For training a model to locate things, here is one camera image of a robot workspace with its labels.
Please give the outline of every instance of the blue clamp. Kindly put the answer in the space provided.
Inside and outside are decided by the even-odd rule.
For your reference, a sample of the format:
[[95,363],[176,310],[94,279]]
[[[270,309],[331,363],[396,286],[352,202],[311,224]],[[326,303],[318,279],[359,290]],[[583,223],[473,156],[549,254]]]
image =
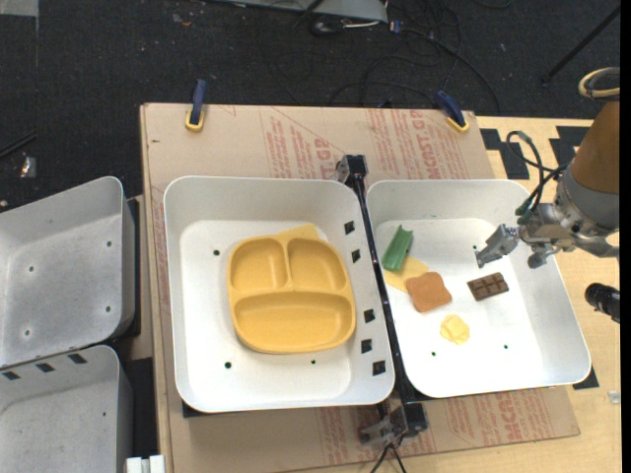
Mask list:
[[438,90],[434,96],[434,103],[447,115],[447,122],[455,130],[463,133],[469,129],[469,123],[464,119],[459,105],[447,93]]
[[204,95],[206,94],[206,81],[197,79],[195,90],[193,91],[193,107],[186,113],[186,129],[190,131],[201,131],[204,124]]

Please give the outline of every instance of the wooden table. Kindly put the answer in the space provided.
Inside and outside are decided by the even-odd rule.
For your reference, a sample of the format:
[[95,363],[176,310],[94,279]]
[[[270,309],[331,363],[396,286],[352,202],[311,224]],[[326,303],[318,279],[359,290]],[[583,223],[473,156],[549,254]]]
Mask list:
[[[151,292],[151,310],[153,319],[153,351],[154,368],[156,375],[157,414],[159,428],[159,445],[161,453],[168,463],[168,470],[173,471],[174,449],[176,442],[172,436],[171,419],[174,418],[174,405],[169,401],[169,374],[165,368],[165,358],[171,355],[165,350],[163,330],[161,325],[161,312],[159,296],[161,288],[167,284],[166,275],[159,273],[156,260],[158,252],[162,249],[156,247],[154,240],[155,205],[152,205],[152,194],[155,194],[156,184],[152,179],[149,148],[147,139],[157,142],[155,133],[148,136],[146,130],[147,121],[143,120],[142,149],[144,166],[144,197],[145,215],[148,234],[148,262],[149,285]],[[501,158],[501,152],[493,149],[493,131],[497,131],[501,141],[512,130],[523,130],[530,135],[543,158],[543,162],[550,166],[556,166],[554,147],[551,142],[557,144],[557,151],[563,146],[568,150],[568,142],[571,139],[558,138],[557,127],[588,127],[588,120],[555,120],[555,119],[531,119],[531,118],[499,118],[478,117],[477,124],[490,137],[487,141],[487,155],[497,178],[506,178],[505,164]],[[176,153],[173,162],[169,166],[174,167],[180,174],[192,174],[198,169],[196,164],[182,160]],[[536,173],[530,169],[530,178],[517,179],[527,189],[534,188]],[[548,185],[543,201],[550,201],[554,195],[554,185]],[[618,235],[612,238],[613,243],[619,243]],[[406,457],[404,465],[408,472],[524,472],[545,471],[548,472],[618,472],[621,471],[621,405],[616,401],[616,394],[621,390],[620,377],[620,326],[609,317],[601,313],[595,313],[584,299],[585,288],[592,282],[600,282],[619,289],[619,266],[615,260],[598,259],[580,250],[571,253],[561,253],[556,256],[568,294],[575,312],[579,318],[590,349],[593,366],[595,369],[598,386],[575,390],[568,388],[572,407],[580,427],[580,434],[575,437],[563,439],[548,439],[536,442],[523,442],[519,444],[501,445],[489,448],[476,448],[450,453],[436,453]],[[188,446],[200,446],[200,443],[190,443]],[[180,450],[183,455],[190,450]],[[316,470],[320,473],[357,473],[368,472],[374,463],[354,463],[334,467],[323,467]],[[212,464],[207,471],[215,471]],[[388,460],[380,469],[384,472],[399,471],[394,460]]]

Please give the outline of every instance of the black hole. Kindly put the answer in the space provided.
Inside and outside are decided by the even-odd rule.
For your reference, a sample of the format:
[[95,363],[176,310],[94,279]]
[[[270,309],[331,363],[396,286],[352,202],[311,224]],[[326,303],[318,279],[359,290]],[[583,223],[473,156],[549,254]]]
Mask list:
[[4,372],[2,373],[9,380],[17,380],[20,376],[15,372]]
[[371,320],[375,320],[375,311],[372,308],[364,310],[364,321],[370,322]]
[[373,350],[373,340],[362,340],[362,354]]
[[36,366],[44,373],[54,372],[55,371],[55,368],[53,368],[48,363],[40,363],[39,365],[36,365]]
[[75,365],[84,365],[87,363],[86,358],[79,354],[69,354],[68,358],[70,358],[70,361],[72,361]]
[[386,371],[386,361],[377,361],[373,363],[373,376],[382,374]]

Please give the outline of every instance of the green object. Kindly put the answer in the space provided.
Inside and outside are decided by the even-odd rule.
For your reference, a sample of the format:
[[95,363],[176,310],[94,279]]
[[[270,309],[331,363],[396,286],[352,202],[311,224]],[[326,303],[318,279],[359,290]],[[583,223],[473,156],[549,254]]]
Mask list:
[[524,226],[528,223],[531,217],[532,217],[532,211],[527,210],[525,214],[523,214],[521,217],[517,219],[517,224],[520,226]]
[[413,232],[404,230],[402,225],[398,226],[382,258],[382,265],[386,270],[395,272],[401,267],[412,243],[412,235]]
[[526,213],[526,211],[530,208],[530,199],[526,200],[522,205],[520,205],[517,209],[515,209],[516,216],[522,216]]

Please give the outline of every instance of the cardboard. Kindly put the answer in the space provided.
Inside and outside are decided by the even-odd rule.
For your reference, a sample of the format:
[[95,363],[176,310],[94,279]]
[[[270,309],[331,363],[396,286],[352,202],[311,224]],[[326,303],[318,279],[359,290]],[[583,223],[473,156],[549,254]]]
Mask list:
[[[485,150],[472,113],[466,115],[469,131],[460,134],[438,110],[208,105],[204,128],[191,133],[184,127],[187,109],[186,104],[141,107],[159,440],[168,470],[272,473],[345,465],[334,471],[364,471],[359,463],[375,461],[381,453],[358,440],[358,430],[379,419],[371,407],[184,416],[174,381],[164,190],[175,178],[190,174],[332,178],[344,154],[366,156],[367,182],[491,178],[494,169],[501,173],[500,165],[492,167],[495,153]],[[610,265],[602,269],[604,273]],[[571,297],[578,300],[578,293],[573,291]],[[557,387],[428,401],[424,406],[430,429],[407,439],[399,453],[408,457],[408,468],[430,460],[434,461],[430,464],[449,463],[450,471],[490,471],[488,458],[496,460],[499,455],[489,456],[484,450],[520,442],[504,453],[506,462],[500,461],[501,469],[495,471],[531,471],[537,461],[540,467],[549,465],[556,448],[552,452],[546,448],[538,459],[532,453],[519,459],[519,447],[527,448],[528,441],[580,435],[569,390]],[[589,422],[594,424],[596,418]],[[594,439],[606,441],[611,450],[616,436],[619,430],[614,426],[614,445],[602,433]],[[573,447],[576,454],[584,448],[579,443]],[[473,449],[480,450],[481,458],[468,455],[461,468],[449,454],[437,453]],[[614,453],[611,463],[616,460]],[[558,464],[567,466],[562,459]]]

